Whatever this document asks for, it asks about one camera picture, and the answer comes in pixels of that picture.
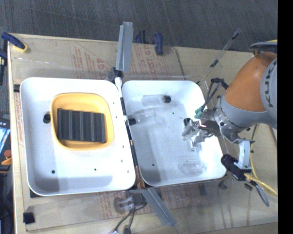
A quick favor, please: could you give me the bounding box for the clear plastic bottle black cap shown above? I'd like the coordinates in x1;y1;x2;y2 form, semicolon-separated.
127;107;157;127
141;94;172;107
183;117;200;153

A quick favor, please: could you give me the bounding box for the black cylinder on white bracket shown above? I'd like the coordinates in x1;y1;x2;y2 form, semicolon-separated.
220;139;256;181

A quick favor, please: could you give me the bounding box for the black ribbed rectangular block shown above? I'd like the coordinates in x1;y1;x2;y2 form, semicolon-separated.
56;108;106;143

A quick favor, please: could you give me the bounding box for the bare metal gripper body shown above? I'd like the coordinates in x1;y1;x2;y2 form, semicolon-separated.
199;98;240;142

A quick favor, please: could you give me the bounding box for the white plastic tray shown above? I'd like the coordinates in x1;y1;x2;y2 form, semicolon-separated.
19;77;137;196
121;80;227;188

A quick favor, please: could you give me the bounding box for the black block with thin wires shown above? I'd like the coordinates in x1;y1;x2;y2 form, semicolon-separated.
129;190;147;205

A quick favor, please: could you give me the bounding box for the thin black and white rod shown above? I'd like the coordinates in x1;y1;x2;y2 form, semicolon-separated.
114;77;145;189

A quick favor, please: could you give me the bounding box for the orange plate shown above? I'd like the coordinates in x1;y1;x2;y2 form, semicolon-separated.
50;92;115;152

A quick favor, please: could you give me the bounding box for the brown cardboard board red print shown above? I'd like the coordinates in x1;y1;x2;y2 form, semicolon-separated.
6;33;278;232

